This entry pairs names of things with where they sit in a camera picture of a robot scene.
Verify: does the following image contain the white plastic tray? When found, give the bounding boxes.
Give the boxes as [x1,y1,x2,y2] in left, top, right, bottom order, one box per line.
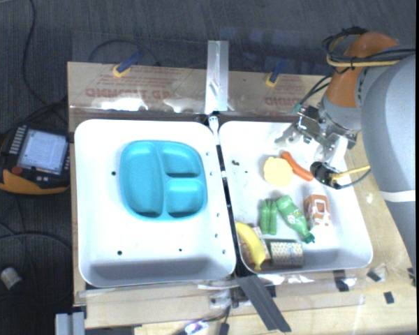
[217,120,374,276]
[73,119,237,289]

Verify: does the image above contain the blue divided plate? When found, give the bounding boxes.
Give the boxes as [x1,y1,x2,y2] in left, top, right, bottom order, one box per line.
[119,140,209,222]

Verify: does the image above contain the green ribbed toy vegetable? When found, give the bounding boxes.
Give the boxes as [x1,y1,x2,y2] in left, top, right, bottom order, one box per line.
[258,199,279,236]

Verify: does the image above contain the green plastic bottle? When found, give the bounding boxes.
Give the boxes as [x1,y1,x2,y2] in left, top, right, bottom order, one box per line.
[275,195,316,244]

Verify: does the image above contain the yellow round biscuit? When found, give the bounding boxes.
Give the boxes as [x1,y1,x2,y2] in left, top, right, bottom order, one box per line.
[263,156,295,188]

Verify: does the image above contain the black cylinder on white bracket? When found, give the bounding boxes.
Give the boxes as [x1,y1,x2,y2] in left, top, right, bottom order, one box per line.
[309,141,347,190]

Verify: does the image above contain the orange and white carton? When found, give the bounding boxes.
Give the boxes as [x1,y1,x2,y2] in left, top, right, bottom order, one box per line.
[302,193,333,230]

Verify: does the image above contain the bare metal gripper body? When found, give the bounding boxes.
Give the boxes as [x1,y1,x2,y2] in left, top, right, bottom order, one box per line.
[295,105,358,152]

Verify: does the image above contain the brown cardboard board red print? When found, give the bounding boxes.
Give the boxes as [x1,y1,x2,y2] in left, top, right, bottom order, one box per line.
[66,61,417,331]

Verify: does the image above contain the orange carrot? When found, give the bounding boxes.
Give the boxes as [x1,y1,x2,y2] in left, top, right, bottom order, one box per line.
[281,151,315,182]

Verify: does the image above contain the patterned beige can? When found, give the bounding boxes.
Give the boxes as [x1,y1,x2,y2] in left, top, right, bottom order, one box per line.
[269,241,305,268]

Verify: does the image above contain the yellow banana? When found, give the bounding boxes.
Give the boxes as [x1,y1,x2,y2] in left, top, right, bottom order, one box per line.
[235,221,267,272]

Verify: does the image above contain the grey metal cylinder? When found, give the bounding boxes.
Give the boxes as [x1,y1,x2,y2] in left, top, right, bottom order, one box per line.
[0,266,23,290]

